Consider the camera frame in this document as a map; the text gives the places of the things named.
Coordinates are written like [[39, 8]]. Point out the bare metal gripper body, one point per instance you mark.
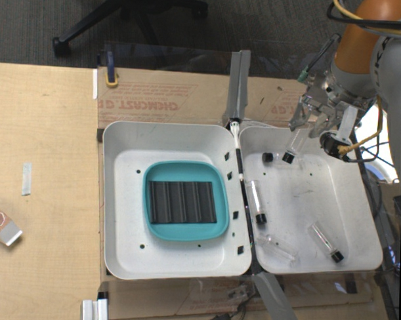
[[334, 96]]

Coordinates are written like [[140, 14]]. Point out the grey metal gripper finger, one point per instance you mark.
[[321, 125], [298, 118]]

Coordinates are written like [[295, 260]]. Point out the clear plastic bottle black cap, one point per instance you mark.
[[294, 144], [325, 242], [256, 200], [268, 157]]

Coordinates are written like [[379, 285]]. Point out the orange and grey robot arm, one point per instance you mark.
[[362, 47]]

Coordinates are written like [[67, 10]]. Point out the white plastic tray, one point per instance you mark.
[[170, 260], [304, 199]]

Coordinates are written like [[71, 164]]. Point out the thin black and white rod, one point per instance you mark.
[[241, 170]]

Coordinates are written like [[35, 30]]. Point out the clear plastic bottle without cap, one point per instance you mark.
[[278, 247]]

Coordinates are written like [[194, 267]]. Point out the brown cardboard board red print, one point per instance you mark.
[[163, 99]]

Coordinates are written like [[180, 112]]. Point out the black ribbed insert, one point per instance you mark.
[[182, 203]]

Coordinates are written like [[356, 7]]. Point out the teal square plate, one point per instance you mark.
[[185, 232]]

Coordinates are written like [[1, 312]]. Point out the black office chair base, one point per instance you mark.
[[133, 9]]

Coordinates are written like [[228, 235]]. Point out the brown and white carton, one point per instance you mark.
[[2, 226]]

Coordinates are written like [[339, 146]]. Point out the black cylinder on white bracket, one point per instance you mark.
[[332, 144]]

